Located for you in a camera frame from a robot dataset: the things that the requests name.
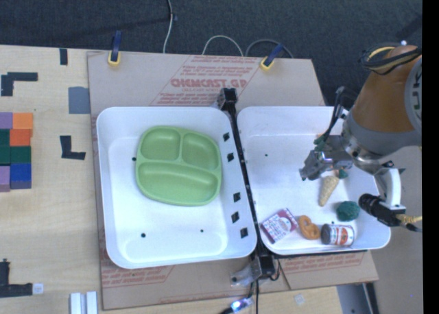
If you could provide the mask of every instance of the wooden table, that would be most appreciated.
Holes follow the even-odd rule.
[[[0,258],[10,261],[11,284],[44,285],[41,295],[0,298],[0,313],[68,313],[69,294],[87,291],[97,292],[100,312],[91,118],[69,114],[68,98],[69,87],[88,87],[86,50],[70,49],[67,66],[50,48],[0,46],[0,59],[0,74],[38,73],[37,82],[15,82],[13,96],[0,97],[0,111],[34,115],[32,188],[0,194]],[[86,152],[84,160],[61,159],[62,135],[71,136],[72,151]],[[224,298],[108,312],[220,313],[229,305]],[[261,294],[259,310],[342,312],[336,287]]]

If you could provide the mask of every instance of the canned food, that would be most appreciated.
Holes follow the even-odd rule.
[[[355,232],[350,225],[324,224],[322,227],[322,242],[325,245],[352,245]]]

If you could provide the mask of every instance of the green plate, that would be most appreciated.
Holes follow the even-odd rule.
[[[202,206],[220,192],[220,149],[209,136],[173,126],[155,126],[142,134],[136,181],[156,201]]]

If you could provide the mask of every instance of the green block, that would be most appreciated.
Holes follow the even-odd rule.
[[[0,129],[0,146],[9,146],[9,129]]]
[[[31,163],[32,151],[30,146],[11,147],[12,163]]]
[[[11,148],[9,146],[0,146],[0,165],[9,165],[11,163]]]

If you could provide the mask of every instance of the blue clamp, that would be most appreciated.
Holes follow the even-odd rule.
[[[111,51],[108,54],[109,65],[117,66],[121,61],[121,52],[119,51],[119,47],[121,45],[121,39],[122,39],[122,31],[117,30],[112,38]]]
[[[282,51],[283,51],[283,45],[279,43],[268,56],[266,56],[264,59],[262,59],[259,66],[263,70],[270,69],[273,65],[273,61],[274,61],[275,57],[277,57],[277,55],[280,54],[280,52],[282,52]]]

